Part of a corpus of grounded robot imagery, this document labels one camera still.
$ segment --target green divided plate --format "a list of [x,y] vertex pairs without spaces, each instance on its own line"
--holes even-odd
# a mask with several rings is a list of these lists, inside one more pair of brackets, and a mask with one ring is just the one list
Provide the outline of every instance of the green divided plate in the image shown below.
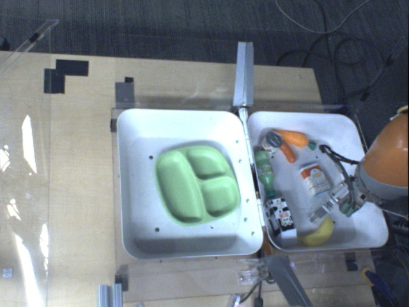
[[179,224],[222,218],[240,204],[233,170],[224,156],[205,145],[163,153],[155,164],[156,183],[167,213]]

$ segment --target green bottle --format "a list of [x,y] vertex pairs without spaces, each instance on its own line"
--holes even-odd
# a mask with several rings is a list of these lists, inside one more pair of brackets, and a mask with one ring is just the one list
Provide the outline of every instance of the green bottle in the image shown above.
[[274,174],[270,164],[270,154],[264,150],[258,150],[254,154],[259,181],[264,185],[266,200],[275,198],[275,189],[273,185]]

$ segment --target toy carrot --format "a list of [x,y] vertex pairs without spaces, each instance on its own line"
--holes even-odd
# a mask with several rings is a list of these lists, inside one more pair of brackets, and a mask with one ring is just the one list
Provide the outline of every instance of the toy carrot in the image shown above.
[[289,163],[293,164],[296,161],[297,158],[295,157],[295,154],[285,141],[282,143],[280,150],[283,152],[284,156],[286,156]]
[[293,130],[274,130],[274,132],[277,132],[278,134],[280,134],[284,141],[287,141],[288,143],[291,143],[292,145],[300,146],[300,147],[308,145],[309,140],[302,133],[295,132]]

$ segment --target can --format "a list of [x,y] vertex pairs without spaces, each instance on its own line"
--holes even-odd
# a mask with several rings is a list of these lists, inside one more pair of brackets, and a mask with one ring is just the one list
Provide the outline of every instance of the can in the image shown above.
[[270,157],[273,157],[275,152],[282,146],[282,137],[280,134],[270,131],[267,135],[263,138],[260,143],[259,149],[265,150],[268,152]]

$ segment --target white cable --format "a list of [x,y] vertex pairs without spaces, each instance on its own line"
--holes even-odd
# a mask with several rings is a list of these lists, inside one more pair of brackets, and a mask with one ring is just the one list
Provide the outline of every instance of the white cable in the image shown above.
[[304,25],[300,24],[299,22],[297,22],[295,19],[291,18],[281,7],[280,4],[278,2],[278,0],[275,0],[275,4],[277,5],[278,9],[280,10],[280,12],[286,17],[288,18],[290,21],[292,21],[294,24],[300,26],[301,28],[305,29],[308,32],[312,32],[315,34],[329,34],[332,32],[337,31],[339,28],[341,28],[342,25],[344,25],[344,23],[346,22],[346,20],[348,18],[350,18],[350,16],[355,13],[358,9],[362,8],[363,6],[365,6],[368,2],[370,2],[371,0],[366,0],[363,3],[361,3],[359,6],[357,6],[354,10],[352,10],[349,14],[347,14],[347,16],[344,18],[344,20],[334,29],[331,29],[329,31],[325,31],[325,32],[321,32],[321,31],[315,31],[313,29],[309,29],[307,27],[305,27]]

